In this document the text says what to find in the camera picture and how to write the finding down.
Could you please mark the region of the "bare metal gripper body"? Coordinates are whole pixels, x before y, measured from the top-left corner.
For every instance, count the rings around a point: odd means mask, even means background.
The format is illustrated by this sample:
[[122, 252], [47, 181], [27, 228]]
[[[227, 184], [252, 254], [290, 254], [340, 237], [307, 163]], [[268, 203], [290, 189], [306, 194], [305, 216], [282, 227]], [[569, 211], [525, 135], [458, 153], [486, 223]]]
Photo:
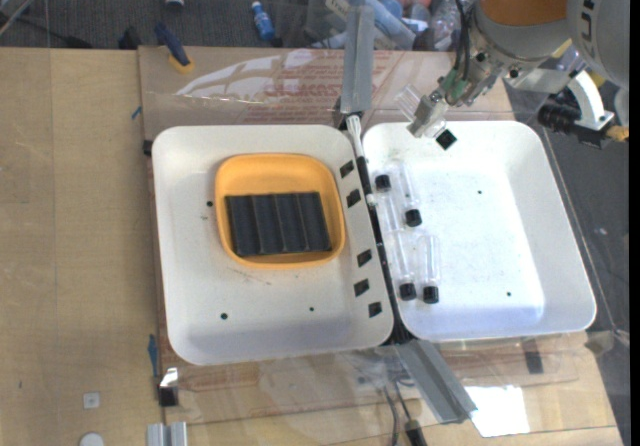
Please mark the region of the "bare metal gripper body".
[[451, 107], [471, 106], [505, 74], [505, 66], [487, 53], [461, 51], [449, 72], [439, 79], [437, 91]]

